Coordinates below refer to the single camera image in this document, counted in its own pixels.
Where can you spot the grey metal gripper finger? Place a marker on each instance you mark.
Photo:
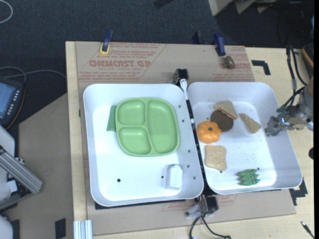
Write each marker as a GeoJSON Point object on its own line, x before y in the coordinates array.
{"type": "Point", "coordinates": [273, 121]}
{"type": "Point", "coordinates": [271, 131]}

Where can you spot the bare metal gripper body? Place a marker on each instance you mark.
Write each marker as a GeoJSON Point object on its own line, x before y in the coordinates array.
{"type": "Point", "coordinates": [296, 123]}

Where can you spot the beige toy cheese wedge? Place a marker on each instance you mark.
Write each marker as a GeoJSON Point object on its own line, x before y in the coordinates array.
{"type": "Point", "coordinates": [251, 124]}

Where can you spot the white plastic tray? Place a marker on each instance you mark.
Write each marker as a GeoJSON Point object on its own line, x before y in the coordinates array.
{"type": "Point", "coordinates": [134, 180]}
{"type": "Point", "coordinates": [251, 155]}

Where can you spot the toy sandwich triangle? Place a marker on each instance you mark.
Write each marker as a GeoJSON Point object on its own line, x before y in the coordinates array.
{"type": "Point", "coordinates": [228, 108]}

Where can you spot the brown round biscuit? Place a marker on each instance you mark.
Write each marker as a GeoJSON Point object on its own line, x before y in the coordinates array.
{"type": "Point", "coordinates": [223, 123]}

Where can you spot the green toy pea pods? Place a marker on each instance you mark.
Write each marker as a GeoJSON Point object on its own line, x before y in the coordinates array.
{"type": "Point", "coordinates": [248, 177]}

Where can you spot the beige toy bread slice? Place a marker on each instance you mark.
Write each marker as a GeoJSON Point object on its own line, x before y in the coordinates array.
{"type": "Point", "coordinates": [215, 157]}

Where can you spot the orange toy pumpkin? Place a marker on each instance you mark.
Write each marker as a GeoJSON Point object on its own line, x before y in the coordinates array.
{"type": "Point", "coordinates": [208, 133]}

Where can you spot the brown toy mushroom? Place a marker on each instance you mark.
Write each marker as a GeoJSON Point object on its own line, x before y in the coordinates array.
{"type": "Point", "coordinates": [229, 62]}

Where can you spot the thin black and white rod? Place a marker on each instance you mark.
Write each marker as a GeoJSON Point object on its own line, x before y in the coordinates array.
{"type": "Point", "coordinates": [192, 118]}

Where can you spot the green divided plate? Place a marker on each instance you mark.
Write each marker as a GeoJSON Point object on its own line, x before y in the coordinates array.
{"type": "Point", "coordinates": [159, 128]}

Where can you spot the brown cardboard board red print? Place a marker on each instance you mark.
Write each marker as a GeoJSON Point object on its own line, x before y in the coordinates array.
{"type": "Point", "coordinates": [139, 220]}

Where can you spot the black cylinder on white bracket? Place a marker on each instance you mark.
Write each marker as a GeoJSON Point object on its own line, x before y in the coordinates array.
{"type": "Point", "coordinates": [311, 154]}

